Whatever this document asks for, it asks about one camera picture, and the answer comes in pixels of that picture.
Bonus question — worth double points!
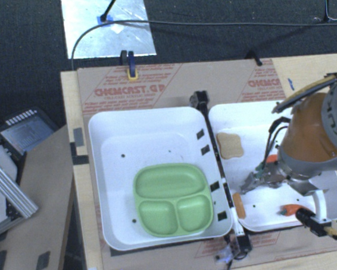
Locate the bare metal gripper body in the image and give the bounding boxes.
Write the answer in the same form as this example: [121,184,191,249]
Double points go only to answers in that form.
[254,157,320,201]

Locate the small orange toy piece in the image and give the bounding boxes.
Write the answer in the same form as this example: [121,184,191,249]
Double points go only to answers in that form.
[265,153,280,166]

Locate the orange toy sausage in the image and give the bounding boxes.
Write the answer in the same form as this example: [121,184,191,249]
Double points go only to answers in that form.
[232,191,247,221]

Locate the white plastic tray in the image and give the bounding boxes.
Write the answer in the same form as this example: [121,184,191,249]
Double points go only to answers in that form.
[206,92,337,237]
[86,98,237,254]

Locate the thin black and white rod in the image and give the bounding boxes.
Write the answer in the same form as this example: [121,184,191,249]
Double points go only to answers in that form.
[199,100,245,240]

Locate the tan toy bread slice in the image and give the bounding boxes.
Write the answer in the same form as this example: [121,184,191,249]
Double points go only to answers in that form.
[216,130,245,161]

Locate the orange toy carrot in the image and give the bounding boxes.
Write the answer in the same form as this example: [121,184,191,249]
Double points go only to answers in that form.
[279,201,311,218]

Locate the green divided plate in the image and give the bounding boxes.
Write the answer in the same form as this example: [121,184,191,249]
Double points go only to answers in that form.
[130,159,217,241]

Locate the brown cardboard board red print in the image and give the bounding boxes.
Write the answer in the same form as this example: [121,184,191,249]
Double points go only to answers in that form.
[76,41,337,270]

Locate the black block with thin wires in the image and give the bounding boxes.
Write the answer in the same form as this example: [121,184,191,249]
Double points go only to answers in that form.
[225,232,254,261]
[189,89,210,109]

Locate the black cylinder on white bracket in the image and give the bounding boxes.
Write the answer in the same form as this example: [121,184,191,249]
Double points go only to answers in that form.
[292,188,334,240]

